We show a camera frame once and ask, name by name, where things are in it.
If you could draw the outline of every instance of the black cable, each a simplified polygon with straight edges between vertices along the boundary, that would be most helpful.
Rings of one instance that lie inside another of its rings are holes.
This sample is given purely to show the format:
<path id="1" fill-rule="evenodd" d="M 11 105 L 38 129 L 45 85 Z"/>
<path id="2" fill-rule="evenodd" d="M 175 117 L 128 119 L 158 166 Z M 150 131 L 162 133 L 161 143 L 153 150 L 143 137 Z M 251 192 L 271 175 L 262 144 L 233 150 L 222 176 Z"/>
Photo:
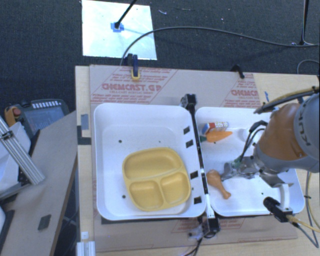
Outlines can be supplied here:
<path id="1" fill-rule="evenodd" d="M 71 243 L 69 244 L 69 246 L 67 247 L 67 249 L 64 251 L 64 254 L 62 256 L 67 256 L 67 253 L 71 251 L 71 249 L 73 248 L 75 242 L 77 240 L 77 234 L 75 234 L 72 238 Z"/>
<path id="2" fill-rule="evenodd" d="M 245 143 L 244 143 L 243 151 L 242 151 L 241 155 L 238 157 L 238 158 L 239 158 L 239 162 L 241 162 L 242 159 L 244 158 L 245 153 L 246 153 L 246 151 L 248 150 L 249 146 L 251 145 L 254 137 L 257 135 L 258 132 L 263 131 L 263 130 L 265 130 L 265 129 L 264 129 L 264 128 L 260 128 L 260 129 L 258 129 L 258 130 L 256 130 L 256 131 L 254 132 L 254 130 L 251 130 L 251 129 L 250 129 L 249 135 L 248 135 L 248 137 L 246 138 L 246 141 L 245 141 Z"/>
<path id="3" fill-rule="evenodd" d="M 127 54 L 127 52 L 129 51 L 129 49 L 136 43 L 138 42 L 140 39 L 146 37 L 147 35 L 150 35 L 152 33 L 156 33 L 156 32 L 160 32 L 160 31 L 167 31 L 167 30 L 206 30 L 206 31 L 211 31 L 211 32 L 220 32 L 220 33 L 224 33 L 224 34 L 229 34 L 229 35 L 234 35 L 234 36 L 238 36 L 238 37 L 242 37 L 242 38 L 247 38 L 247 39 L 251 39 L 251 40 L 255 40 L 258 42 L 262 42 L 262 43 L 266 43 L 266 44 L 270 44 L 270 45 L 275 45 L 275 46 L 281 46 L 281 47 L 291 47 L 291 48 L 304 48 L 304 47 L 318 47 L 319 44 L 307 44 L 307 45 L 294 45 L 294 44 L 283 44 L 283 43 L 277 43 L 277 42 L 272 42 L 272 41 L 268 41 L 268 40 L 263 40 L 263 39 L 259 39 L 253 36 L 249 36 L 249 35 L 244 35 L 244 34 L 240 34 L 240 33 L 235 33 L 235 32 L 230 32 L 230 31 L 226 31 L 226 30 L 221 30 L 221 29 L 217 29 L 217 28 L 211 28 L 211 27 L 202 27 L 202 26 L 170 26 L 170 27 L 163 27 L 163 28 L 158 28 L 158 29 L 154 29 L 151 30 L 147 33 L 144 33 L 143 35 L 139 36 L 136 40 L 134 40 L 125 50 L 124 54 L 122 55 L 121 61 L 120 61 L 120 66 L 122 66 L 123 61 L 125 59 L 125 56 Z"/>
<path id="4" fill-rule="evenodd" d="M 217 233 L 214 232 L 209 232 L 208 234 L 206 234 L 205 236 L 203 236 L 206 239 L 211 239 L 213 238 Z"/>
<path id="5" fill-rule="evenodd" d="M 202 237 L 199 239 L 196 247 L 195 247 L 192 251 L 188 252 L 187 254 L 185 254 L 185 255 L 183 255 L 183 256 L 190 256 L 191 254 L 193 254 L 192 256 L 196 256 L 197 253 L 198 253 L 200 244 L 201 244 L 201 242 L 202 242 L 202 239 L 203 239 Z"/>
<path id="6" fill-rule="evenodd" d="M 65 228 L 73 221 L 73 219 L 78 215 L 78 213 L 79 213 L 79 209 L 76 210 L 76 212 L 69 218 L 69 220 L 66 222 L 66 224 L 65 224 L 63 227 L 61 227 L 60 233 L 61 233 L 63 230 L 65 230 Z"/>
<path id="7" fill-rule="evenodd" d="M 305 62 L 313 62 L 313 63 L 317 63 L 318 65 L 320 65 L 319 61 L 316 61 L 316 60 L 313 60 L 313 59 L 304 59 L 302 61 L 300 61 L 296 67 L 296 73 L 299 75 L 299 68 L 300 68 L 300 65 L 302 63 L 305 63 Z"/>
<path id="8" fill-rule="evenodd" d="M 125 12 L 122 14 L 122 16 L 121 16 L 121 18 L 116 22 L 116 23 L 114 23 L 114 28 L 115 29 L 119 29 L 119 26 L 120 26 L 120 23 L 121 23 L 121 21 L 125 18 L 125 16 L 127 15 L 127 13 L 130 11 L 130 9 L 132 8 L 132 6 L 134 6 L 134 4 L 136 3 L 136 1 L 137 0 L 133 0 L 131 3 L 130 3 L 130 5 L 129 5 L 129 7 L 125 10 Z"/>
<path id="9" fill-rule="evenodd" d="M 289 96 L 286 97 L 281 97 L 278 99 L 275 99 L 269 103 L 263 104 L 261 107 L 257 108 L 253 113 L 254 114 L 261 114 L 263 112 L 270 112 L 275 109 L 275 106 L 286 103 L 295 99 L 301 99 L 302 97 L 305 96 L 311 96 L 313 94 L 318 94 L 319 93 L 319 87 L 312 87 L 312 90 L 305 90 L 302 92 L 298 92 L 295 94 L 290 94 Z"/>

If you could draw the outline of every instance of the black clamp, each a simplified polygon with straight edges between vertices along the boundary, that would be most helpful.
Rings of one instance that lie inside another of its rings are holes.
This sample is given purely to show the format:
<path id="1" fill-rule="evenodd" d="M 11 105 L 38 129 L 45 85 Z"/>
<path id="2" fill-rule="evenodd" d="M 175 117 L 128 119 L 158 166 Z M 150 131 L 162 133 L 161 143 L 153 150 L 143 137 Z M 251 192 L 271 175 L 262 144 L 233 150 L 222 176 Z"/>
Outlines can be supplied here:
<path id="1" fill-rule="evenodd" d="M 138 55 L 133 55 L 129 53 L 126 57 L 126 64 L 128 66 L 132 66 L 131 70 L 131 77 L 132 80 L 139 80 L 140 79 L 140 72 L 139 72 L 139 65 L 138 65 Z"/>
<path id="2" fill-rule="evenodd" d="M 292 209 L 281 209 L 280 203 L 273 199 L 272 197 L 268 196 L 263 200 L 263 205 L 268 209 L 269 212 L 274 214 L 274 217 L 280 222 L 288 222 L 287 215 L 292 215 Z"/>
<path id="3" fill-rule="evenodd" d="M 244 79 L 244 78 L 245 78 L 245 75 L 244 75 L 244 73 L 243 73 L 243 71 L 242 71 L 242 68 L 241 68 L 238 64 L 234 65 L 234 66 L 231 68 L 230 71 L 232 71 L 232 72 L 238 72 L 241 79 Z"/>
<path id="4" fill-rule="evenodd" d="M 195 106 L 197 104 L 197 98 L 195 94 L 186 94 L 180 100 L 180 106 L 185 108 L 186 110 L 194 111 Z"/>

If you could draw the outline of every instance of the gray cable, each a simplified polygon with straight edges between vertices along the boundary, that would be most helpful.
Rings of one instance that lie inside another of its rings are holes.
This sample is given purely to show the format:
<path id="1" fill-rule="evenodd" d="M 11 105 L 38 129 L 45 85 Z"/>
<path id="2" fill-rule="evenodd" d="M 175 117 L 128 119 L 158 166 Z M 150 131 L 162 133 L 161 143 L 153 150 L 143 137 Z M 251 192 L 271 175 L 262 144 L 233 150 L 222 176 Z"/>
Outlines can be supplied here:
<path id="1" fill-rule="evenodd" d="M 122 55 L 121 61 L 120 61 L 120 66 L 122 66 L 123 61 L 125 59 L 125 56 L 127 54 L 127 52 L 129 51 L 129 49 L 136 43 L 138 42 L 140 39 L 146 37 L 147 35 L 150 35 L 152 33 L 156 33 L 156 32 L 160 32 L 160 31 L 167 31 L 167 30 L 206 30 L 206 31 L 212 31 L 212 32 L 220 32 L 220 33 L 224 33 L 224 34 L 229 34 L 229 35 L 234 35 L 234 36 L 238 36 L 238 37 L 242 37 L 242 38 L 247 38 L 247 39 L 251 39 L 251 40 L 255 40 L 258 42 L 262 42 L 262 43 L 266 43 L 266 44 L 271 44 L 271 45 L 275 45 L 275 46 L 281 46 L 281 47 L 290 47 L 290 48 L 305 48 L 305 47 L 318 47 L 319 44 L 307 44 L 307 45 L 294 45 L 294 44 L 283 44 L 283 43 L 277 43 L 277 42 L 272 42 L 272 41 L 268 41 L 268 40 L 263 40 L 263 39 L 259 39 L 253 36 L 249 36 L 249 35 L 244 35 L 244 34 L 240 34 L 240 33 L 235 33 L 235 32 L 230 32 L 230 31 L 226 31 L 226 30 L 221 30 L 221 29 L 217 29 L 217 28 L 211 28 L 211 27 L 202 27 L 202 26 L 170 26 L 170 27 L 163 27 L 163 28 L 158 28 L 158 29 L 154 29 L 151 30 L 147 33 L 144 33 L 143 35 L 139 36 L 136 40 L 134 40 L 129 46 L 128 48 L 125 50 L 124 54 Z"/>
<path id="2" fill-rule="evenodd" d="M 306 204 L 306 212 L 307 212 L 307 215 L 308 215 L 308 218 L 309 218 L 309 223 L 310 223 L 310 226 L 313 227 L 313 224 L 312 224 L 312 219 L 311 219 L 311 216 L 310 216 L 310 210 L 309 210 L 309 204 L 308 204 L 308 200 L 309 200 L 309 195 L 308 195 L 308 190 L 309 190 L 309 178 L 310 178 L 310 173 L 307 172 L 306 174 L 306 184 L 305 184 L 305 204 Z M 319 243 L 318 243 L 318 240 L 317 240 L 317 237 L 316 237 L 316 233 L 314 230 L 312 230 L 312 233 L 313 233 L 313 237 L 314 237 L 314 241 L 312 240 L 312 238 L 307 234 L 307 232 L 298 224 L 298 223 L 294 223 L 294 226 L 296 228 L 298 228 L 299 230 L 302 231 L 302 233 L 311 241 L 311 243 L 316 247 L 316 248 L 319 248 Z"/>
<path id="3" fill-rule="evenodd" d="M 316 61 L 316 60 L 313 60 L 313 59 L 304 59 L 304 60 L 300 61 L 300 62 L 298 63 L 298 66 L 296 67 L 296 73 L 297 73 L 298 75 L 299 75 L 300 65 L 301 65 L 302 63 L 305 63 L 305 62 L 313 62 L 313 63 L 317 63 L 318 65 L 320 64 L 319 61 Z"/>

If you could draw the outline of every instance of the yellow divided plate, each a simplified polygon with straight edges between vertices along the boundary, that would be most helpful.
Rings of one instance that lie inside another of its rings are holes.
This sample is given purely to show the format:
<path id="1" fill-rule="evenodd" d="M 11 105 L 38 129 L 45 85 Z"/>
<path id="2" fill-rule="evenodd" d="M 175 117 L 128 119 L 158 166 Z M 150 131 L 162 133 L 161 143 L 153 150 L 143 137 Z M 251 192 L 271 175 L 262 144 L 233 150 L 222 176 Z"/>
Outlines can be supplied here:
<path id="1" fill-rule="evenodd" d="M 143 211 L 177 206 L 191 193 L 185 165 L 177 152 L 168 147 L 128 155 L 123 161 L 122 173 L 132 202 Z"/>

